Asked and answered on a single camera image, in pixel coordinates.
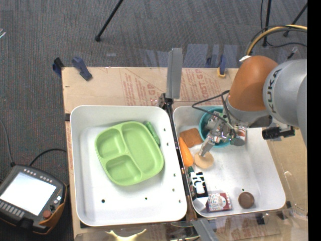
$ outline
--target white screen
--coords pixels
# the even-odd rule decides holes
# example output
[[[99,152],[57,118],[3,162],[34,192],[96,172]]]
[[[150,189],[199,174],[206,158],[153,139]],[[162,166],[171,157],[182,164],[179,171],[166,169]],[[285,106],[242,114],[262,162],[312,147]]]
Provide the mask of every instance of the white screen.
[[[56,186],[20,172],[0,199],[39,215]]]

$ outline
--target black pole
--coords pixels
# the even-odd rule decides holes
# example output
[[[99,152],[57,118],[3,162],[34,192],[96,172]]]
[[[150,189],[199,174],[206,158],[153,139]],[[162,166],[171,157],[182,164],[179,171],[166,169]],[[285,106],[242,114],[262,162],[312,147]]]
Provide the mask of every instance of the black pole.
[[[112,11],[112,13],[110,14],[110,16],[108,17],[105,25],[102,27],[102,29],[100,30],[100,32],[98,33],[98,35],[95,37],[95,40],[97,42],[100,41],[100,36],[103,34],[103,32],[105,31],[105,29],[107,28],[107,25],[109,24],[109,22],[111,21],[111,19],[113,18],[114,14],[116,13],[116,11],[118,10],[118,8],[120,7],[121,3],[124,0],[119,0],[118,4],[116,5],[115,9]]]
[[[266,13],[266,22],[265,22],[265,27],[269,26],[269,19],[270,19],[270,11],[271,11],[271,2],[272,0],[269,0],[267,3],[267,13]],[[263,47],[266,47],[267,45],[267,36],[264,37],[264,41],[263,41]]]
[[[305,11],[305,9],[307,8],[307,3],[305,4],[305,6],[302,8],[301,12],[299,12],[299,14],[296,16],[295,20],[292,22],[292,25],[294,25],[296,23],[296,21],[301,17],[301,15],[303,14],[303,12]],[[289,31],[284,32],[284,36],[287,37],[287,35],[289,34]]]

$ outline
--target yellow cable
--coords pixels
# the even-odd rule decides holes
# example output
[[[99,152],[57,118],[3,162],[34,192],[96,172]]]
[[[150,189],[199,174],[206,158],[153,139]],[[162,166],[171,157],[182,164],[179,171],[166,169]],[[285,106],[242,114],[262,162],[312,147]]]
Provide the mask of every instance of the yellow cable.
[[[301,25],[285,25],[285,26],[278,26],[278,27],[274,27],[274,28],[271,28],[267,31],[264,31],[262,34],[260,34],[252,43],[251,45],[249,46],[249,48],[247,49],[246,51],[246,55],[250,55],[253,47],[255,46],[255,44],[257,42],[259,42],[260,39],[262,39],[263,37],[271,34],[272,32],[275,32],[275,31],[282,31],[282,30],[289,30],[290,28],[296,28],[296,29],[301,29],[301,30],[305,30],[307,31],[307,27],[305,26],[301,26]]]

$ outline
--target white tray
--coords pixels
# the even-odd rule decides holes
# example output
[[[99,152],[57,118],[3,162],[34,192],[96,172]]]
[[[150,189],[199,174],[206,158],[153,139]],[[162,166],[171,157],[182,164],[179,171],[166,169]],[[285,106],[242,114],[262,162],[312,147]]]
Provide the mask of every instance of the white tray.
[[[174,110],[173,118],[177,136],[182,131],[197,128],[205,112],[181,106]],[[202,171],[209,193],[229,193],[232,210],[207,212],[206,199],[193,201],[194,209],[203,217],[212,218],[251,212],[280,209],[285,204],[285,193],[276,170],[270,149],[262,137],[262,128],[247,129],[246,144],[243,146],[228,145],[213,147],[210,152],[214,164],[208,169],[201,169],[195,164],[194,171]],[[201,145],[190,148],[192,155],[200,150]],[[243,209],[238,202],[241,192],[253,194],[255,204]]]
[[[96,136],[125,121],[151,122],[164,156],[160,173],[131,186],[114,184],[95,151]],[[88,226],[182,219],[187,202],[170,119],[156,106],[82,105],[71,112],[76,211]]]

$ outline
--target emergency stop button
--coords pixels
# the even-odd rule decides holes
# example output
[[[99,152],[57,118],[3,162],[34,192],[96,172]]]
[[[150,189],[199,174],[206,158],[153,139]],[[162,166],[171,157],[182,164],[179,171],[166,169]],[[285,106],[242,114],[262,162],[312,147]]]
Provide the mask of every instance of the emergency stop button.
[[[44,219],[49,219],[51,216],[51,211],[45,210],[42,215],[43,215]]]

